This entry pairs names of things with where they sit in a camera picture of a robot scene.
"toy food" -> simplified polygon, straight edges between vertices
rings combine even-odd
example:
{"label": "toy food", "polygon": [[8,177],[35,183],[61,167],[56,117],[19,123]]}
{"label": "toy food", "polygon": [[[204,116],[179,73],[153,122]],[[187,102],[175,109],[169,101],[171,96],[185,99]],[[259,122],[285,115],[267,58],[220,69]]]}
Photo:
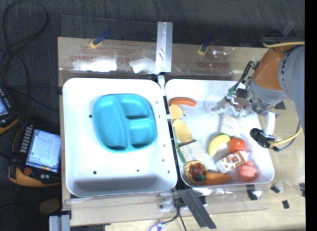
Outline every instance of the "toy food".
{"label": "toy food", "polygon": [[253,166],[251,161],[247,161],[245,164],[239,167],[239,177],[243,181],[252,181],[256,177],[258,170]]}
{"label": "toy food", "polygon": [[229,150],[231,153],[235,153],[237,151],[244,151],[246,149],[246,142],[239,137],[233,137],[229,141]]}
{"label": "toy food", "polygon": [[175,134],[179,141],[189,142],[193,140],[193,135],[181,119],[176,119],[173,122],[173,127],[175,128]]}
{"label": "toy food", "polygon": [[188,105],[188,106],[194,107],[196,105],[196,101],[194,101],[193,99],[190,99],[190,98],[186,98],[186,97],[176,97],[176,98],[170,99],[168,101],[169,106],[171,106],[172,104]]}
{"label": "toy food", "polygon": [[206,174],[206,180],[203,181],[204,184],[221,184],[228,182],[232,179],[229,174],[223,173],[210,173]]}
{"label": "toy food", "polygon": [[213,157],[221,144],[229,142],[230,137],[227,134],[220,134],[213,138],[208,146],[208,154]]}
{"label": "toy food", "polygon": [[181,146],[179,150],[187,162],[198,160],[200,156],[206,154],[199,141]]}
{"label": "toy food", "polygon": [[169,106],[169,114],[171,119],[174,120],[180,118],[183,115],[183,111],[178,105],[172,104]]}
{"label": "toy food", "polygon": [[184,166],[186,178],[191,182],[203,181],[206,179],[206,166],[200,161],[190,161]]}
{"label": "toy food", "polygon": [[220,173],[226,173],[231,169],[235,169],[242,164],[245,164],[248,160],[249,153],[244,151],[238,151],[233,154],[229,154],[227,157],[222,158],[216,162],[216,168]]}
{"label": "toy food", "polygon": [[230,115],[222,114],[220,120],[220,134],[228,134],[230,137],[240,136],[240,127],[238,120]]}

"black cable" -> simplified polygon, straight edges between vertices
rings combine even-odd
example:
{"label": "black cable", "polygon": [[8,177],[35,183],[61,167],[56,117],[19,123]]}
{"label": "black cable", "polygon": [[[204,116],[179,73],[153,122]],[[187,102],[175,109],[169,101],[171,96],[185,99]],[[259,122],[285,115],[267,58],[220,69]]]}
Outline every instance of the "black cable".
{"label": "black cable", "polygon": [[0,211],[4,211],[6,209],[9,209],[9,208],[26,208],[25,206],[23,205],[18,205],[18,204],[8,204],[8,205],[3,205],[0,207]]}
{"label": "black cable", "polygon": [[232,93],[233,91],[235,91],[237,89],[237,87],[239,86],[239,84],[245,79],[245,77],[248,75],[250,68],[252,69],[256,69],[257,64],[255,64],[253,61],[249,61],[247,66],[245,67],[240,79],[238,80],[237,83],[235,83],[228,91],[230,93]]}
{"label": "black cable", "polygon": [[24,85],[4,85],[5,87],[10,87],[10,88],[23,88],[23,87],[46,87],[46,88],[52,88],[53,90],[56,90],[58,93],[58,87],[54,85],[49,85],[49,84],[24,84]]}
{"label": "black cable", "polygon": [[289,49],[286,50],[286,51],[278,51],[278,50],[276,49],[276,47],[273,47],[272,49],[273,49],[275,52],[277,52],[277,53],[286,54],[286,53],[289,53],[289,52],[291,52],[292,50],[296,49],[296,48],[299,47],[299,46],[301,46],[301,45],[295,45],[295,46],[289,48]]}
{"label": "black cable", "polygon": [[16,187],[22,187],[22,186],[19,185],[19,184],[12,184],[12,183],[11,183],[10,185],[0,186],[0,189],[12,189],[13,185],[14,185],[15,188],[16,188]]}
{"label": "black cable", "polygon": [[276,44],[282,42],[301,42],[303,41],[302,38],[298,37],[290,37],[285,36],[281,32],[270,32],[265,36],[262,36],[261,42],[267,44]]}
{"label": "black cable", "polygon": [[175,221],[178,217],[180,218],[180,220],[181,220],[181,222],[182,222],[182,225],[183,225],[184,230],[187,231],[187,229],[186,229],[186,227],[185,227],[185,223],[184,223],[184,221],[183,221],[183,218],[182,218],[182,216],[180,215],[180,208],[179,208],[179,207],[176,207],[176,215],[175,215],[172,219],[170,219],[170,220],[168,220],[168,221],[165,221],[165,222],[162,222],[161,224],[167,224],[167,223],[173,222],[173,221]]}
{"label": "black cable", "polygon": [[172,219],[165,221],[165,222],[162,222],[161,224],[167,224],[167,223],[170,223],[172,221],[175,221],[178,217],[179,217],[179,208],[177,207],[176,208],[176,215]]}
{"label": "black cable", "polygon": [[[43,13],[44,20],[43,20],[42,24],[40,25],[39,30],[37,32],[33,33],[32,35],[30,35],[30,36],[28,36],[26,38],[23,38],[20,41],[17,41],[17,42],[15,42],[13,44],[10,44],[9,40],[8,40],[8,36],[7,36],[6,30],[5,30],[5,21],[6,21],[7,13],[12,8],[14,8],[16,5],[21,4],[21,3],[34,4],[35,6],[40,8],[41,12]],[[40,35],[44,31],[44,29],[46,28],[47,23],[48,23],[47,12],[44,9],[44,7],[41,4],[39,4],[38,2],[33,1],[33,0],[19,0],[19,1],[16,1],[16,2],[13,2],[13,3],[9,4],[6,7],[6,9],[4,10],[3,15],[2,15],[2,35],[3,35],[3,40],[4,40],[4,51],[3,51],[3,54],[2,54],[2,56],[0,58],[0,69],[2,68],[3,64],[6,62],[7,55],[10,55],[10,56],[15,57],[22,64],[23,70],[24,70],[24,74],[26,75],[26,78],[27,78],[28,77],[28,72],[27,72],[27,69],[26,69],[26,65],[23,62],[23,60],[19,58],[17,53],[22,49],[22,47],[24,47],[25,45],[29,44],[34,38],[36,38],[38,35]],[[20,45],[20,47],[16,51],[13,51],[12,49],[16,48],[18,45]],[[1,78],[1,72],[0,72],[0,83],[1,84],[3,83],[2,78]]]}
{"label": "black cable", "polygon": [[9,89],[9,90],[12,90],[13,92],[16,92],[16,93],[18,93],[18,94],[21,94],[21,95],[23,95],[23,96],[25,96],[25,97],[27,97],[27,98],[29,98],[29,99],[31,99],[32,101],[36,102],[37,104],[42,105],[43,107],[45,107],[45,108],[47,108],[47,109],[49,109],[49,110],[55,111],[55,112],[57,112],[57,113],[59,112],[58,109],[54,109],[54,108],[52,108],[52,107],[50,107],[50,106],[48,106],[48,105],[46,105],[46,104],[44,104],[44,103],[42,103],[42,102],[36,100],[35,98],[33,98],[32,96],[30,96],[30,95],[28,95],[28,94],[24,94],[24,93],[22,93],[22,92],[20,92],[20,91],[18,91],[18,90],[16,90],[16,89],[14,89],[14,88],[11,88],[11,87],[8,87],[8,89]]}
{"label": "black cable", "polygon": [[[296,128],[295,134],[300,130],[300,127],[301,127],[301,124],[298,122],[298,125],[297,125],[297,128]],[[289,142],[286,146],[284,146],[284,147],[282,147],[282,148],[278,148],[278,147],[276,147],[276,146],[273,146],[272,149],[273,149],[274,151],[277,151],[277,152],[284,151],[285,149],[289,148],[289,147],[293,144],[293,142],[295,141],[295,139],[296,139],[296,137],[293,138],[293,139],[291,140],[291,142]]]}
{"label": "black cable", "polygon": [[0,156],[4,157],[8,161],[10,160],[10,157],[8,155],[4,154],[4,153],[0,153]]}
{"label": "black cable", "polygon": [[22,227],[22,229],[25,231],[26,228],[24,227],[23,223],[21,222],[20,218],[19,218],[19,215],[18,213],[16,212],[16,208],[24,208],[25,210],[28,209],[29,212],[34,212],[32,209],[30,209],[29,207],[27,206],[23,206],[23,205],[19,205],[19,204],[15,204],[14,203],[14,191],[13,191],[13,182],[11,183],[11,205],[12,206],[18,206],[18,207],[13,207],[13,211],[14,211],[14,214],[15,214],[15,217],[17,218],[18,220],[18,223],[20,224],[20,226]]}

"toy tomato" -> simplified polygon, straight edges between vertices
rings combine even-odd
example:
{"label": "toy tomato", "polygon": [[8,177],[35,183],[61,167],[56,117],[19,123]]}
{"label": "toy tomato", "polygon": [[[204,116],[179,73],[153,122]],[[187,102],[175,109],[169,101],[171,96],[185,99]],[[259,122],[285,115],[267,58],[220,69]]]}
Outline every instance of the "toy tomato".
{"label": "toy tomato", "polygon": [[229,141],[229,150],[231,153],[237,151],[244,151],[246,149],[246,142],[239,137],[233,137]]}

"wooden table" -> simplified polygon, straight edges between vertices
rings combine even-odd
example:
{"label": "wooden table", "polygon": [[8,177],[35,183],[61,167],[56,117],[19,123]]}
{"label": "wooden table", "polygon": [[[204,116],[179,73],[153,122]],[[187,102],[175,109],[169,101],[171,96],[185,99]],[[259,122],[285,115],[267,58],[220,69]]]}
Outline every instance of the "wooden table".
{"label": "wooden table", "polygon": [[[59,68],[69,62],[69,58],[74,56],[87,43],[85,39],[79,38],[59,38],[58,55]],[[147,49],[151,49],[154,44],[143,44]],[[173,45],[173,63],[183,66],[184,63],[196,63],[197,73],[206,72],[213,66],[210,61],[202,61],[201,55],[197,55],[199,46],[195,45]],[[214,50],[225,55],[226,63],[217,68],[215,78],[224,77],[227,68],[237,74],[227,75],[233,80],[237,80],[246,64],[253,60],[257,61],[267,51],[266,48],[243,48],[243,47],[214,47]],[[59,70],[59,86],[72,77],[103,77],[100,73],[72,72],[69,70]],[[286,109],[275,110],[280,115],[276,120],[274,135],[279,139],[292,136],[296,130],[298,117],[292,101],[284,101]],[[264,124],[263,117],[259,117],[260,123]],[[62,140],[62,201],[65,210],[71,210],[71,227],[86,225],[104,225],[107,231],[147,231],[158,219],[168,220],[175,215],[175,211],[163,212],[159,209],[160,199],[157,195],[116,196],[89,199],[71,199],[71,194],[65,184],[65,155],[64,155],[64,123],[63,123],[63,103],[60,97],[60,121]],[[239,195],[238,200],[234,198],[212,200],[207,209],[211,213],[211,218],[220,231],[277,231],[277,230],[305,230],[306,228],[306,203],[299,183],[305,183],[305,142],[304,134],[301,133],[294,141],[293,145],[282,152],[270,151],[274,164],[275,177],[271,185],[280,189],[279,193],[274,192],[269,187],[263,191],[261,200],[254,203],[248,199],[245,193]],[[187,230],[209,230],[199,228],[194,217],[188,209],[182,209],[181,215]],[[167,224],[166,231],[184,230],[180,218]]]}

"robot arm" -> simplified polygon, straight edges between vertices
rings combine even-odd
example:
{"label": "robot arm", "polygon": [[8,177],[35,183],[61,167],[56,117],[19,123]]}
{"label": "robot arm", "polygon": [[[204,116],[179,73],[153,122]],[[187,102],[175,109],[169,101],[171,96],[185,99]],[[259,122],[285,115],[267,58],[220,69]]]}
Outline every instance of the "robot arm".
{"label": "robot arm", "polygon": [[[305,132],[305,46],[304,42],[283,42],[269,47],[245,89],[229,89],[227,102],[236,110],[247,110],[266,116],[269,110],[283,100],[295,103],[300,126]],[[257,132],[264,147],[272,135]]]}

